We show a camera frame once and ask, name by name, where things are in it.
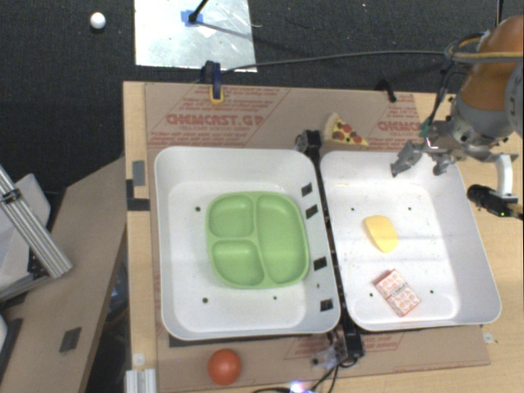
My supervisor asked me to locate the yellow oval toy food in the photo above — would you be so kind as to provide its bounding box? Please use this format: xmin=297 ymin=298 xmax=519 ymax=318
xmin=363 ymin=215 xmax=400 ymax=255

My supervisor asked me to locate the brown cardboard board red print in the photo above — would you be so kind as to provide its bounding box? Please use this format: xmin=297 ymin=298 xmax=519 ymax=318
xmin=142 ymin=82 xmax=492 ymax=385

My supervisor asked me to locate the green divided plate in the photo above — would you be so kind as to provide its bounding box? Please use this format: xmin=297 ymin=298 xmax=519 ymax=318
xmin=204 ymin=191 xmax=311 ymax=291

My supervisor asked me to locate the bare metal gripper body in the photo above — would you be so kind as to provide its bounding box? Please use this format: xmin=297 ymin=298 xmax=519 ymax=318
xmin=424 ymin=119 xmax=504 ymax=163

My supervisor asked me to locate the thin black rod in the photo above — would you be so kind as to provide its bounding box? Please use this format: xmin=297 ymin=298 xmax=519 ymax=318
xmin=311 ymin=147 xmax=354 ymax=339

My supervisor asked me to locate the black cylinder on white bracket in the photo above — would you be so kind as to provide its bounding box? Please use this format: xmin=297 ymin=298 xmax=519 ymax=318
xmin=466 ymin=153 xmax=524 ymax=221

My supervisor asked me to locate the toy pizza slice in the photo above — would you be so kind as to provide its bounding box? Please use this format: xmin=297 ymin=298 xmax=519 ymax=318
xmin=323 ymin=111 xmax=370 ymax=148

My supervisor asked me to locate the white plastic tray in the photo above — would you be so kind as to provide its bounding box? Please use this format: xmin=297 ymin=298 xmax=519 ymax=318
xmin=153 ymin=145 xmax=342 ymax=341
xmin=318 ymin=149 xmax=503 ymax=333

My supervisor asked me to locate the pink patterned carton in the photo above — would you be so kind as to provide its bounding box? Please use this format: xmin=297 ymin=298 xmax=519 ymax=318
xmin=373 ymin=269 xmax=422 ymax=318

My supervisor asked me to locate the red ball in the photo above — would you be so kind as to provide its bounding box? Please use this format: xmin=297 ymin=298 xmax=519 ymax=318
xmin=206 ymin=347 xmax=243 ymax=386

